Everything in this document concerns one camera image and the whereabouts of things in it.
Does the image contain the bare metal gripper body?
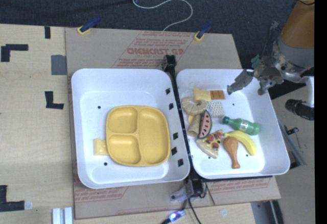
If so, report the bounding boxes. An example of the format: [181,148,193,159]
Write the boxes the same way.
[254,55,315,84]

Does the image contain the orange cracker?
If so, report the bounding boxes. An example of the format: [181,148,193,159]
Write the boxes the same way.
[209,90,226,101]

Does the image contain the white dotted cracker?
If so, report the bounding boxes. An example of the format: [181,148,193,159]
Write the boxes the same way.
[206,101,225,118]

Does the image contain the yellow cheese wedge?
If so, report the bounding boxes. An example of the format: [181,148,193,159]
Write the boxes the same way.
[92,137,109,156]
[192,87,213,103]

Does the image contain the green bottle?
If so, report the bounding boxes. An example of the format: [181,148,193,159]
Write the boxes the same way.
[222,115,261,136]

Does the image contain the red watermelon slice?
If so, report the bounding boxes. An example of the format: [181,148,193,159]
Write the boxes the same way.
[197,110,213,140]

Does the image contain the white plastic tray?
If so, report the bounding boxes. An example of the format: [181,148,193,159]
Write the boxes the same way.
[71,68,191,189]
[176,68,291,180]

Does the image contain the yellow banana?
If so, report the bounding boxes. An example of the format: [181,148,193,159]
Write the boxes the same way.
[224,130,257,156]

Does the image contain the brown chicken drumstick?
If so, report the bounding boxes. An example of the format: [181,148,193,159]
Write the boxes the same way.
[223,136,241,170]

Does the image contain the tan ice cream cone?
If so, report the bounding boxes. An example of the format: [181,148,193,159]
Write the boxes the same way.
[186,113,202,138]

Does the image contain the thin black rod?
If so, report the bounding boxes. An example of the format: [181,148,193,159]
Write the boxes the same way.
[167,64,201,186]

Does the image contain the pizza slice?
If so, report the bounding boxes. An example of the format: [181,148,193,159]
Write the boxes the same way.
[196,129,224,160]

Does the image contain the yellow divided plate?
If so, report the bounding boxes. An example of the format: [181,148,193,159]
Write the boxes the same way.
[105,105,172,167]

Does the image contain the brown cardboard board, red print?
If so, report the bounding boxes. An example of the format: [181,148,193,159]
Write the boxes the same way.
[64,27,282,220]

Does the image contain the black cylinder on white bracket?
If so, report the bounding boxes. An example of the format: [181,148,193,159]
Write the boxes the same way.
[284,74,315,121]

